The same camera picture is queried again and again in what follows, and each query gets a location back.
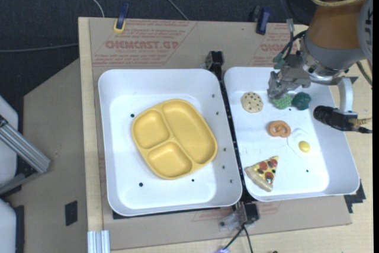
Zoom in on dark green broccoli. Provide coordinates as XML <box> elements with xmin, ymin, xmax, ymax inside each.
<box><xmin>291</xmin><ymin>91</ymin><xmax>313</xmax><ymax>111</ymax></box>

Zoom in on black block with thin wires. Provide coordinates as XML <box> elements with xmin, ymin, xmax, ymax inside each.
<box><xmin>206</xmin><ymin>50</ymin><xmax>224</xmax><ymax>72</ymax></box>
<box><xmin>242</xmin><ymin>203</ymin><xmax>261</xmax><ymax>225</ymax></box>

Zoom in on green grapes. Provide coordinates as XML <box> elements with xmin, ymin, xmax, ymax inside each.
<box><xmin>271</xmin><ymin>94</ymin><xmax>293</xmax><ymax>110</ymax></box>

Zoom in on orange pretzel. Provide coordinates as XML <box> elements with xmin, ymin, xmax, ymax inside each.
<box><xmin>268</xmin><ymin>120</ymin><xmax>292</xmax><ymax>139</ymax></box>

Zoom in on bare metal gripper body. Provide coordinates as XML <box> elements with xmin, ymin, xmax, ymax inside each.
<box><xmin>278</xmin><ymin>53</ymin><xmax>337</xmax><ymax>90</ymax></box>

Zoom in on brown cardboard board, red print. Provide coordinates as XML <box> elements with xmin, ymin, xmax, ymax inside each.
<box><xmin>88</xmin><ymin>18</ymin><xmax>353</xmax><ymax>250</ymax></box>

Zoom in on thin black rod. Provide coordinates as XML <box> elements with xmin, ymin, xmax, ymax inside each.
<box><xmin>213</xmin><ymin>67</ymin><xmax>247</xmax><ymax>206</ymax></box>

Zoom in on beige chocolate chip biscuit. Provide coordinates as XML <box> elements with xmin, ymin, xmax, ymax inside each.
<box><xmin>240</xmin><ymin>91</ymin><xmax>264</xmax><ymax>114</ymax></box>

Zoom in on white fried egg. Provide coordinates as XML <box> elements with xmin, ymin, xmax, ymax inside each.
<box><xmin>286</xmin><ymin>128</ymin><xmax>319</xmax><ymax>162</ymax></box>

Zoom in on white plastic tray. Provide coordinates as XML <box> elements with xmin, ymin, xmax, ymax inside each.
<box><xmin>223</xmin><ymin>66</ymin><xmax>361</xmax><ymax>203</ymax></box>
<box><xmin>97</xmin><ymin>68</ymin><xmax>243</xmax><ymax>217</ymax></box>

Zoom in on yellow divided plate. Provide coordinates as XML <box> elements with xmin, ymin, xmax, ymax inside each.
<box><xmin>130</xmin><ymin>98</ymin><xmax>219</xmax><ymax>181</ymax></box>

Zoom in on pizza slice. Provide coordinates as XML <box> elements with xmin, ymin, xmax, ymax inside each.
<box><xmin>244</xmin><ymin>155</ymin><xmax>280</xmax><ymax>193</ymax></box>

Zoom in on black cylinder on white bracket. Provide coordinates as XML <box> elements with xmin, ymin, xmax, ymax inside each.
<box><xmin>313</xmin><ymin>76</ymin><xmax>361</xmax><ymax>132</ymax></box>

